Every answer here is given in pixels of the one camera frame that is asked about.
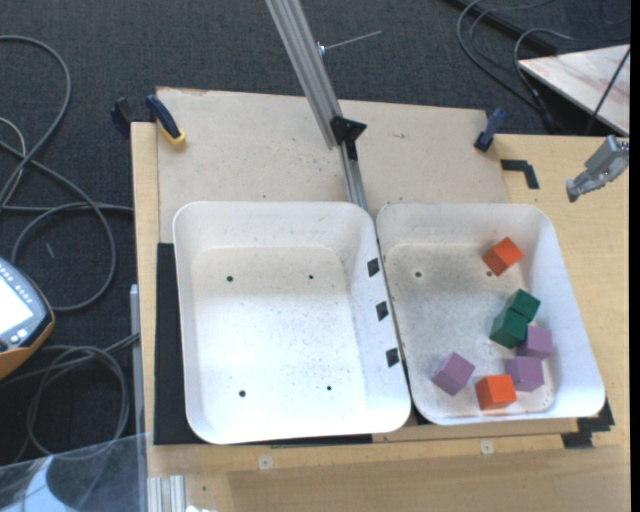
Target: toy block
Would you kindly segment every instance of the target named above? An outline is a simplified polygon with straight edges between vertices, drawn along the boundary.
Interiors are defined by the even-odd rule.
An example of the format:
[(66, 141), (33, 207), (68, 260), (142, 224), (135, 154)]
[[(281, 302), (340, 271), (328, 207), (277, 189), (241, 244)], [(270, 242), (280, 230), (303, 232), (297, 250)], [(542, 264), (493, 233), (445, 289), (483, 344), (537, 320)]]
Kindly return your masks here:
[(533, 295), (520, 289), (507, 300), (507, 308), (513, 309), (525, 317), (529, 322), (536, 316), (540, 301)]
[(542, 360), (537, 357), (516, 356), (505, 363), (504, 369), (517, 391), (533, 391), (544, 384)]
[(553, 352), (553, 338), (551, 329), (529, 325), (524, 342), (518, 345), (516, 354), (545, 359)]
[(527, 335), (529, 321), (513, 309), (505, 309), (493, 320), (489, 339), (506, 348), (514, 348)]
[(480, 409), (498, 409), (516, 401), (516, 389), (509, 374), (487, 375), (476, 382)]
[(456, 352), (451, 352), (438, 366), (431, 380), (438, 387), (456, 395), (467, 385), (475, 366)]
[(499, 276), (523, 256), (519, 247), (509, 237), (505, 237), (482, 255), (482, 261)]

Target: green cube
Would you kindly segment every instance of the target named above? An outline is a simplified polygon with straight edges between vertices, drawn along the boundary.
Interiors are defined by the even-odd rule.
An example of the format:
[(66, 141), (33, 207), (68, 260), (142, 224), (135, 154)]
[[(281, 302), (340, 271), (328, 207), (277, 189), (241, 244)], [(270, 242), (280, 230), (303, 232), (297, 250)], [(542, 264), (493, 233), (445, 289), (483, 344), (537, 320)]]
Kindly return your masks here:
[(513, 309), (525, 317), (529, 322), (536, 316), (540, 301), (533, 295), (520, 289), (507, 300), (506, 309)]
[(493, 320), (489, 339), (503, 347), (515, 348), (524, 341), (529, 321), (517, 311), (507, 308)]

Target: orange cube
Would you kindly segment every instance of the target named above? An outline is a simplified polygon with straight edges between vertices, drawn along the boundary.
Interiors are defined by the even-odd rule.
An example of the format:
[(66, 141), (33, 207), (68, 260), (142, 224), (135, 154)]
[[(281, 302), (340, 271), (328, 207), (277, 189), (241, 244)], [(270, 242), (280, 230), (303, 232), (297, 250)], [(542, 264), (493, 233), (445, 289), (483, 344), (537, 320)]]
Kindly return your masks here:
[(484, 253), (482, 261), (499, 276), (523, 256), (522, 251), (507, 236)]
[(476, 382), (480, 409), (498, 409), (516, 401), (516, 388), (508, 373), (487, 375)]

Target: device screen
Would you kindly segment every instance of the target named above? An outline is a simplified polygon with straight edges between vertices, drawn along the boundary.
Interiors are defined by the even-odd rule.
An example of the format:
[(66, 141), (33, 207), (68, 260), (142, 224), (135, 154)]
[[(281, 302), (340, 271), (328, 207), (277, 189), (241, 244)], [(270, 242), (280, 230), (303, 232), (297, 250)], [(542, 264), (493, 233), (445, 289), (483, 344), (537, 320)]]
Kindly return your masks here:
[(0, 277), (0, 334), (28, 320), (33, 312), (15, 290)]

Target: dark background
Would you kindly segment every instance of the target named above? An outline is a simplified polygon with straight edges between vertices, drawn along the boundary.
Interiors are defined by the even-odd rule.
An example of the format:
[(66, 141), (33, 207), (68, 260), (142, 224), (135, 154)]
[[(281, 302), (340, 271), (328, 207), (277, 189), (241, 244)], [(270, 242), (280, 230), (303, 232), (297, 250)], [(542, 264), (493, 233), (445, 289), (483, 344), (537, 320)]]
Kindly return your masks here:
[[(488, 114), (501, 107), (508, 117), (500, 132), (547, 133), (539, 112), (465, 55), (456, 38), (461, 11), (446, 1), (302, 3), (314, 36), (325, 46), (383, 31), (327, 53), (325, 63), (339, 98), (473, 108)], [(479, 5), (491, 9), (535, 6), (496, 13), (525, 30), (541, 27), (599, 40), (578, 44), (540, 36), (561, 53), (621, 44), (621, 38), (628, 42), (630, 37), (631, 0), (487, 0)], [(37, 160), (96, 201), (132, 206), (129, 143), (109, 115), (119, 97), (127, 96), (134, 117), (147, 119), (144, 98), (156, 86), (302, 95), (262, 1), (3, 0), (2, 35), (38, 39), (67, 62), (73, 80), (71, 104)], [(465, 39), (468, 43), (468, 30)], [(530, 99), (513, 65), (513, 38), (479, 24), (473, 44), (472, 51), (490, 57), (483, 62), (495, 77)], [(523, 45), (520, 55), (541, 54)], [(56, 117), (64, 86), (64, 75), (50, 55), (33, 45), (0, 41), (0, 117), (20, 127), (31, 147)], [(556, 133), (584, 134), (587, 115), (544, 87), (540, 92), (561, 127)], [(594, 135), (608, 133), (611, 130), (599, 124), (592, 130)], [(18, 146), (16, 135), (1, 123), (0, 140)], [(0, 148), (0, 186), (17, 163)], [(29, 167), (11, 204), (56, 206), (76, 200), (77, 196)], [(17, 237), (31, 219), (0, 212), (0, 255), (10, 258)], [(47, 344), (105, 348), (130, 333), (129, 290), (136, 282), (133, 218), (109, 214), (108, 219), (118, 249), (115, 280), (91, 306), (58, 315)], [(16, 264), (54, 305), (75, 304), (102, 286), (109, 269), (106, 237), (89, 213), (58, 215), (31, 233)], [(38, 378), (13, 385), (7, 381), (44, 368), (51, 359), (51, 354), (41, 351), (4, 385), (0, 383), (0, 464), (12, 462), (26, 439), (26, 412), (38, 386)], [(129, 353), (120, 354), (118, 361), (130, 381)], [(119, 407), (113, 375), (103, 367), (85, 365), (45, 390), (34, 432), (56, 453), (103, 442), (115, 431)], [(133, 420), (124, 434), (132, 433)], [(31, 444), (22, 458), (41, 455)]]

